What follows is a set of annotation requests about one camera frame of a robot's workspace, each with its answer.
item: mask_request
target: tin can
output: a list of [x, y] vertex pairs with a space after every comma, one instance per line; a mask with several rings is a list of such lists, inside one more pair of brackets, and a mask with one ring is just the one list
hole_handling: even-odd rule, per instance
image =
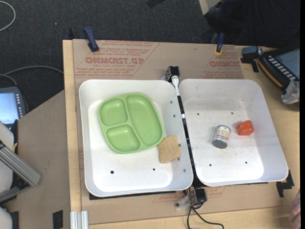
[[225, 125], [216, 127], [214, 134], [213, 145], [217, 148], [226, 148], [230, 137], [231, 129]]

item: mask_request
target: wooden table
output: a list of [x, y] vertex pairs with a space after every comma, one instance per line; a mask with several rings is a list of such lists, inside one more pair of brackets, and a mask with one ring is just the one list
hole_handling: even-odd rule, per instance
[[[237, 54], [241, 56], [243, 47], [235, 47]], [[69, 180], [71, 211], [82, 211], [80, 171], [77, 138], [77, 115], [75, 111], [75, 85], [73, 66], [73, 43], [63, 41], [63, 61], [65, 75], [65, 97], [67, 115], [67, 139], [69, 155]], [[288, 222], [289, 206], [300, 188], [300, 111], [299, 104], [285, 105], [282, 103], [281, 90], [260, 70], [254, 73], [251, 66], [241, 64], [245, 79], [257, 82], [265, 95], [266, 102], [274, 122], [279, 141], [281, 143], [288, 167], [291, 171], [295, 186], [291, 190], [285, 190], [285, 197], [281, 198], [283, 205], [275, 208], [239, 210], [234, 212], [222, 212], [204, 214], [207, 221], [221, 222], [226, 229], [235, 228], [290, 228]], [[191, 215], [192, 228], [217, 228], [202, 222], [196, 215]], [[170, 218], [146, 219], [117, 223], [90, 225], [91, 229], [121, 229], [121, 228], [187, 228], [186, 216]]]

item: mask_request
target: brown sponge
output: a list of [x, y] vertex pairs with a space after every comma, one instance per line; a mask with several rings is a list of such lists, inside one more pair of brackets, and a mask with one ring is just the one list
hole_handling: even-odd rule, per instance
[[158, 144], [158, 149], [161, 163], [168, 163], [179, 158], [181, 154], [178, 138], [175, 135], [163, 138], [162, 142]]

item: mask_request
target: dark clothing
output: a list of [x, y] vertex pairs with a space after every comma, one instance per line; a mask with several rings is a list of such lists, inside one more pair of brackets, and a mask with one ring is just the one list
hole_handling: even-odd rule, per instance
[[225, 0], [215, 19], [224, 33], [239, 34], [235, 45], [277, 48], [298, 35], [301, 0]]

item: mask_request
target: person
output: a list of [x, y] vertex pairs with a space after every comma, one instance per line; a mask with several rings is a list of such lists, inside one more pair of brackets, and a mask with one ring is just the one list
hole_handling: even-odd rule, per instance
[[224, 0], [205, 17], [235, 45], [279, 48], [298, 40], [300, 11], [301, 0]]
[[293, 229], [301, 229], [301, 189], [291, 203], [288, 219]]

